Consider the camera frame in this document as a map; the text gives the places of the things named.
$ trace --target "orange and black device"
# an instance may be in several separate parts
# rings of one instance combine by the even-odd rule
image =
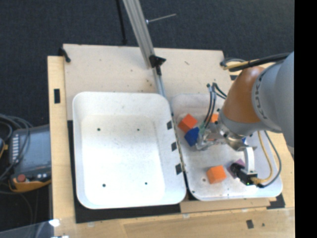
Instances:
[[[49,125],[14,131],[8,150],[13,164],[9,178],[12,191],[31,191],[51,183]]]

